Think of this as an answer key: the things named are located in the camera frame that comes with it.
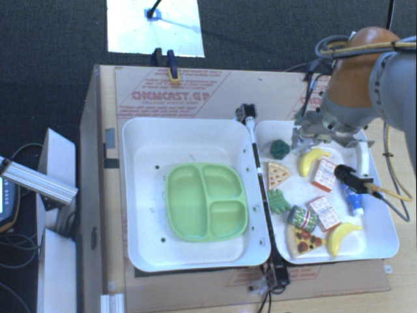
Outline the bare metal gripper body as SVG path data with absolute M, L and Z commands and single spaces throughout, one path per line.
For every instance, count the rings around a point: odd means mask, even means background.
M 298 135 L 303 140 L 313 139 L 319 143 L 334 141 L 346 148 L 355 147 L 359 142 L 366 142 L 368 147 L 372 147 L 374 140 L 354 137 L 359 131 L 360 127 L 351 127 L 342 123 L 327 109 L 316 109 L 304 114 Z

